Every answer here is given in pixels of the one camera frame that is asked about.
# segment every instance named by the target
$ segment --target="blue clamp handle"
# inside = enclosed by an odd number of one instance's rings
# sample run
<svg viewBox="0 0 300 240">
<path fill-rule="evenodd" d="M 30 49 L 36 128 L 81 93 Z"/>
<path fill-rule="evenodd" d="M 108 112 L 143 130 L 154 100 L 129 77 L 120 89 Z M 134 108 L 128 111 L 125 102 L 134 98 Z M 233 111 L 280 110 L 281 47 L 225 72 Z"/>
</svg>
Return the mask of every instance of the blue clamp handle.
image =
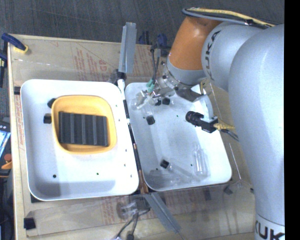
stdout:
<svg viewBox="0 0 300 240">
<path fill-rule="evenodd" d="M 22 42 L 20 42 L 18 39 L 16 39 L 15 37 L 13 37 L 10 34 L 3 33 L 1 38 L 4 41 L 14 45 L 15 47 L 17 47 L 18 49 L 20 49 L 22 51 L 25 51 L 27 49 L 27 47 Z"/>
</svg>

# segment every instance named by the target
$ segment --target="floor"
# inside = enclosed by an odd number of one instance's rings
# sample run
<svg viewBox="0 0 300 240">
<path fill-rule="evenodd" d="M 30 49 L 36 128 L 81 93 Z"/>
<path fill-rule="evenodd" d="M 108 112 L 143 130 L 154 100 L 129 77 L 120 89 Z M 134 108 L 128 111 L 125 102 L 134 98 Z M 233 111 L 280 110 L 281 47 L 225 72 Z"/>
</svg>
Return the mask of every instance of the floor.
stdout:
<svg viewBox="0 0 300 240">
<path fill-rule="evenodd" d="M 161 33 L 172 45 L 183 8 L 230 10 L 269 22 L 285 22 L 285 0 L 0 0 L 0 49 L 3 33 L 120 42 L 122 26 L 136 23 L 137 39 L 149 31 L 150 42 Z M 0 88 L 0 120 L 9 117 L 7 77 Z M 0 208 L 5 198 L 0 179 Z M 7 224 L 0 211 L 0 223 Z"/>
</svg>

